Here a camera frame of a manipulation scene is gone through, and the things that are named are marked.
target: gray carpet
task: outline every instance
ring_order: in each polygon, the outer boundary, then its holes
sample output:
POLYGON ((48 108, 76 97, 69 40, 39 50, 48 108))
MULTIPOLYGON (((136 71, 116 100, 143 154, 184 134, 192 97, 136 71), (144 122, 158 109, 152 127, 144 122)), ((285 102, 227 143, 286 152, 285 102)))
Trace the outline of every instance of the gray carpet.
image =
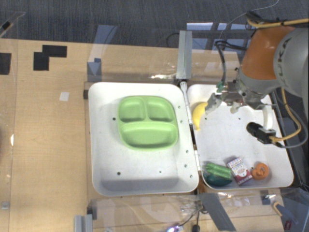
MULTIPOLYGON (((147 45, 152 29, 175 32, 187 22, 229 22, 249 9, 276 0, 0 0, 0 22, 9 12, 24 11, 21 39, 94 41, 98 25, 121 26, 113 44, 147 45)), ((260 11, 269 18, 308 17, 309 0, 280 0, 260 11)), ((240 18, 236 23, 244 23, 240 18)))

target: small box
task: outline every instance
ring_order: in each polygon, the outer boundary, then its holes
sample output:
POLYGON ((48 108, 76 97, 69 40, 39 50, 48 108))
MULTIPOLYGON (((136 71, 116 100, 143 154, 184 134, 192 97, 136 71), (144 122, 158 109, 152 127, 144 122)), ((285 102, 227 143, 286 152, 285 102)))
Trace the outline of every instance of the small box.
POLYGON ((252 175, 240 157, 230 161, 227 164, 227 167, 231 169, 232 175, 234 176, 234 179, 238 185, 241 185, 242 183, 252 179, 252 175))

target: black tape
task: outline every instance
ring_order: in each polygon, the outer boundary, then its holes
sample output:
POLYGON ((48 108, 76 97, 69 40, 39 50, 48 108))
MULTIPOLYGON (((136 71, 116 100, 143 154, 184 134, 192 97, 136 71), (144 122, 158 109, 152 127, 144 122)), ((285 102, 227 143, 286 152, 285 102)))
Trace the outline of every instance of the black tape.
POLYGON ((43 52, 35 52, 33 55, 34 71, 49 71, 49 56, 43 52))
POLYGON ((2 28, 3 28, 3 30, 7 30, 8 29, 8 27, 10 26, 11 24, 10 24, 10 22, 5 22, 3 25, 2 25, 2 28))
POLYGON ((262 190, 260 191, 260 194, 261 194, 262 205, 270 205, 268 190, 262 190))
POLYGON ((43 45, 43 53, 47 54, 50 57, 66 58, 67 47, 60 45, 43 45))
POLYGON ((11 53, 0 53, 0 75, 8 75, 11 68, 11 53))
POLYGON ((236 231, 217 193, 201 193, 198 196, 219 231, 236 231))
POLYGON ((84 100, 87 100, 87 99, 88 99, 88 92, 89 92, 88 89, 84 89, 84 93, 83 93, 84 100))

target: cable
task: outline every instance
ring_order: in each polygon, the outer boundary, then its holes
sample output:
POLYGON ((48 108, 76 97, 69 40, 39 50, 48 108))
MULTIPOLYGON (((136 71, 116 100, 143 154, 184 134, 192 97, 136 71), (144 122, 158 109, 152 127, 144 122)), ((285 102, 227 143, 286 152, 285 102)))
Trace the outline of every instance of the cable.
POLYGON ((304 184, 304 183, 300 183, 300 187, 304 187, 306 189, 306 192, 309 192, 309 186, 304 184))
POLYGON ((224 85, 225 81, 226 81, 226 71, 227 71, 227 67, 226 67, 226 64, 225 64, 225 58, 224 58, 223 52, 222 52, 220 46, 217 44, 217 42, 215 42, 214 45, 216 46, 216 48, 219 52, 219 56, 220 56, 220 59, 221 59, 221 62, 222 62, 223 75, 222 75, 222 78, 221 78, 221 82, 222 82, 222 85, 224 85))
MULTIPOLYGON (((279 1, 280 1, 280 0, 277 0, 274 4, 272 4, 272 5, 270 5, 270 6, 263 7, 263 8, 258 8, 258 9, 254 9, 254 10, 251 10, 251 11, 264 10, 264 9, 268 9, 268 8, 274 7, 274 6, 276 6, 276 5, 277 5, 277 3, 278 3, 279 1)), ((243 13, 243 14, 241 14, 241 15, 237 16, 237 17, 236 17, 236 18, 234 18, 233 20, 231 20, 231 21, 230 21, 230 22, 226 25, 225 29, 226 29, 226 28, 227 28, 227 26, 228 26, 228 25, 230 25, 231 23, 233 23, 233 22, 234 22, 234 21, 236 21, 237 19, 239 19, 239 18, 243 17, 244 15, 246 15, 246 13, 247 13, 247 12, 245 12, 245 13, 243 13)), ((219 39, 221 39, 222 34, 223 34, 223 32, 225 31, 225 29, 224 29, 224 30, 222 30, 222 32, 221 32, 221 34, 220 34, 220 36, 219 36, 219 39)))
POLYGON ((199 232, 200 231, 200 226, 198 225, 199 213, 200 212, 197 213, 197 223, 195 225, 193 225, 192 232, 199 232))
MULTIPOLYGON (((276 96, 277 100, 279 101, 279 103, 281 103, 282 105, 284 105, 284 104, 283 104, 283 101, 279 98, 277 91, 275 91, 275 96, 276 96)), ((303 126, 303 129, 304 129, 304 131, 305 131, 305 138, 304 138, 301 142, 299 142, 299 143, 297 143, 297 144, 295 144, 295 145, 290 145, 290 146, 284 146, 284 145, 278 143, 278 144, 280 144, 280 145, 277 144, 276 146, 278 146, 278 147, 280 147, 280 148, 296 148, 296 147, 300 147, 300 146, 302 146, 302 145, 308 140, 308 138, 309 138, 309 133, 308 133, 308 130, 307 130, 307 127, 306 127, 305 122, 301 119, 301 117, 297 114, 297 112, 295 112, 292 108, 290 108, 290 110, 291 110, 291 112, 294 114, 294 116, 300 121, 301 125, 303 126)))
POLYGON ((184 222, 184 223, 182 223, 182 224, 180 224, 180 225, 178 225, 178 226, 181 227, 181 226, 185 225, 186 223, 188 223, 188 222, 192 219, 192 217, 194 217, 194 215, 195 215, 197 212, 200 212, 202 209, 204 209, 204 208, 202 207, 202 208, 196 210, 196 211, 189 217, 189 219, 188 219, 186 222, 184 222))
POLYGON ((170 39, 170 37, 173 36, 173 35, 179 35, 179 33, 172 33, 172 34, 170 34, 170 35, 166 38, 166 45, 167 45, 167 47, 169 47, 169 39, 170 39))
POLYGON ((219 52, 220 59, 221 59, 221 62, 222 62, 223 75, 222 75, 222 78, 221 78, 221 82, 222 82, 222 85, 224 85, 225 82, 226 82, 227 67, 226 67, 226 64, 225 64, 224 54, 223 54, 222 49, 220 48, 220 46, 224 46, 224 47, 231 48, 231 49, 236 49, 236 50, 242 50, 242 51, 246 51, 247 48, 246 47, 242 47, 242 46, 238 46, 238 45, 234 45, 234 44, 230 44, 227 41, 221 41, 221 40, 216 41, 214 43, 214 45, 215 45, 215 47, 217 48, 217 50, 219 52))
POLYGON ((295 122, 295 124, 297 125, 297 130, 293 133, 291 133, 290 135, 287 135, 285 137, 275 137, 275 136, 270 136, 269 139, 273 142, 273 143, 277 143, 279 141, 284 141, 287 139, 290 139, 292 137, 295 137, 296 135, 298 135, 301 131, 301 124, 299 123, 299 121, 295 118, 295 116, 292 114, 287 101, 286 101, 286 96, 285 96, 285 91, 284 88, 281 88, 281 93, 282 93, 282 100, 283 100, 283 105, 285 107, 285 110, 287 111, 287 113, 289 114, 289 116, 291 117, 291 119, 295 122))
POLYGON ((274 22, 274 23, 265 23, 265 24, 254 23, 250 19, 247 19, 247 22, 249 25, 257 29, 267 29, 267 28, 274 28, 274 27, 280 27, 280 26, 289 26, 289 25, 309 23, 309 18, 291 20, 291 21, 274 22))
POLYGON ((250 19, 251 21, 256 22, 256 23, 258 23, 258 22, 274 23, 274 22, 280 21, 278 18, 276 18, 276 19, 264 19, 259 14, 257 14, 256 12, 250 11, 250 10, 247 11, 246 18, 250 19))

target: white tray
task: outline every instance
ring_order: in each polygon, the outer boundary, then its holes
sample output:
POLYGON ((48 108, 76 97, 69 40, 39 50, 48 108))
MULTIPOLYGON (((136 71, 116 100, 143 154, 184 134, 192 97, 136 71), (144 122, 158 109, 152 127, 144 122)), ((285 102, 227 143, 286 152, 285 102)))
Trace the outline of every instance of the white tray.
MULTIPOLYGON (((192 85, 188 89, 191 111, 199 102, 206 102, 216 91, 215 85, 192 85)), ((271 104, 267 96, 264 103, 271 104)), ((197 150, 202 168, 207 162, 225 166, 236 157, 241 157, 249 171, 258 162, 269 167, 269 175, 264 180, 249 180, 239 186, 235 180, 225 187, 212 187, 217 190, 281 188, 291 185, 293 170, 285 149, 274 145, 264 145, 251 136, 246 126, 249 122, 263 124, 263 113, 248 106, 241 107, 235 114, 224 102, 200 121, 200 130, 195 130, 197 150)), ((278 123, 274 119, 273 129, 281 136, 278 123)))
POLYGON ((105 196, 190 192, 198 173, 181 90, 169 84, 96 83, 89 90, 93 185, 105 196), (160 96, 173 105, 179 140, 170 149, 127 148, 117 127, 117 108, 127 96, 160 96))

